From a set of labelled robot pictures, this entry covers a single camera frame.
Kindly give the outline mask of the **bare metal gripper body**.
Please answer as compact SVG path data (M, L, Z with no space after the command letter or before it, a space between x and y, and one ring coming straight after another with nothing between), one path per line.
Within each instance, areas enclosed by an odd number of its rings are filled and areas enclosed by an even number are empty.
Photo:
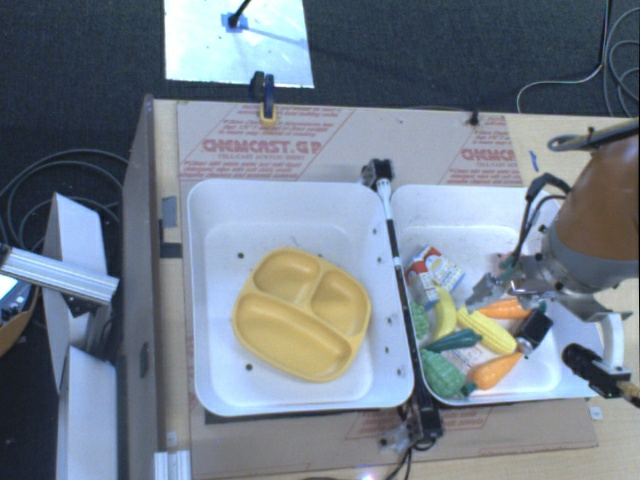
M623 281L623 262L578 252L561 241L555 225L543 234L538 253L522 256L509 291L552 295L579 319L602 319L610 312L595 295Z

